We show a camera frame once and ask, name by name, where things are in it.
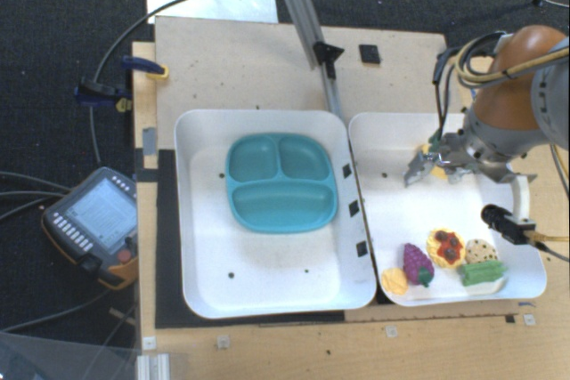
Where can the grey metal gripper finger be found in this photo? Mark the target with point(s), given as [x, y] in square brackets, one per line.
[458, 176]
[417, 169]

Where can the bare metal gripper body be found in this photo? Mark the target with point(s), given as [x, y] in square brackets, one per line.
[483, 158]

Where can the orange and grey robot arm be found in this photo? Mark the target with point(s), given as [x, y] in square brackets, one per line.
[512, 102]

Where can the yellow round toy food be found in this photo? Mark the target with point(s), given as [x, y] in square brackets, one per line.
[440, 172]

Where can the white plastic tray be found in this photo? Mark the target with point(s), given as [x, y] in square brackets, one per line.
[267, 271]
[401, 213]

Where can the chocolate chip biscuit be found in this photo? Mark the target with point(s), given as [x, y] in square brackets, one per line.
[482, 251]

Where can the yellow pizza slice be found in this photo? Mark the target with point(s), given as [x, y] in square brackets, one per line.
[438, 256]

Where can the purple grapes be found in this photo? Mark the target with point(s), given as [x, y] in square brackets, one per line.
[415, 263]

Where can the green toy vegetable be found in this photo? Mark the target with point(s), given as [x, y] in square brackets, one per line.
[481, 272]

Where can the yellow toy corn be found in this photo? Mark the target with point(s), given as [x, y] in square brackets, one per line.
[394, 281]

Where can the black block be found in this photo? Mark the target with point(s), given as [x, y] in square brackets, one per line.
[370, 54]

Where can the teal divided plate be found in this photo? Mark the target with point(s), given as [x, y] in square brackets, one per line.
[280, 204]

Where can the brown cardboard board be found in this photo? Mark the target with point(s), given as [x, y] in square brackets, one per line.
[240, 67]

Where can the black cylinder on white bracket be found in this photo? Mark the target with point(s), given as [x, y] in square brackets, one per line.
[505, 222]

